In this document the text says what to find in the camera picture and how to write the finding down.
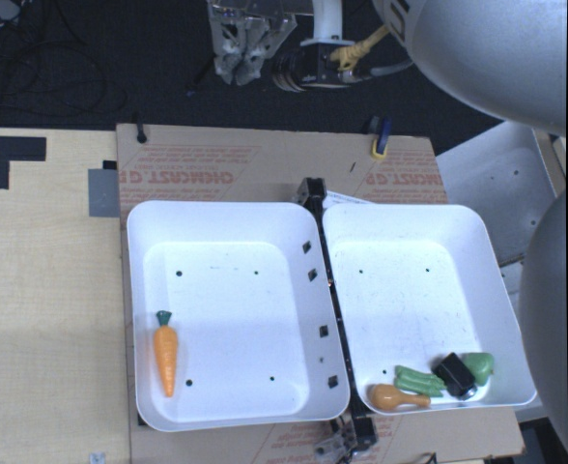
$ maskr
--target carrot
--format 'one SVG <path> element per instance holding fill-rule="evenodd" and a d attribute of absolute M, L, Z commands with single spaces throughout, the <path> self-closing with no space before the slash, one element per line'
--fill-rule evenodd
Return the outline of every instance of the carrot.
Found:
<path fill-rule="evenodd" d="M 175 391 L 175 375 L 177 373 L 177 349 L 179 340 L 177 332 L 168 325 L 172 316 L 170 311 L 158 311 L 159 328 L 153 335 L 159 378 L 167 397 L 172 397 Z"/>

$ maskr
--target light wood surface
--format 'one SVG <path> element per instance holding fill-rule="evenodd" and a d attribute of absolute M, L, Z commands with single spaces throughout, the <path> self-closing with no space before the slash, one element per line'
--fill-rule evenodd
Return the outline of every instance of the light wood surface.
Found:
<path fill-rule="evenodd" d="M 46 161 L 12 161 L 0 189 L 0 463 L 128 463 L 119 220 L 88 208 L 115 133 L 0 135 L 47 138 Z"/>

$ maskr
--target gray metal panel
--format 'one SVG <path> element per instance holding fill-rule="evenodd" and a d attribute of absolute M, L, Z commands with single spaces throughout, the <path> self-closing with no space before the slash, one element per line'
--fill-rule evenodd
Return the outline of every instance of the gray metal panel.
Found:
<path fill-rule="evenodd" d="M 437 157 L 451 204 L 477 212 L 500 266 L 523 259 L 556 199 L 535 131 L 503 122 Z"/>

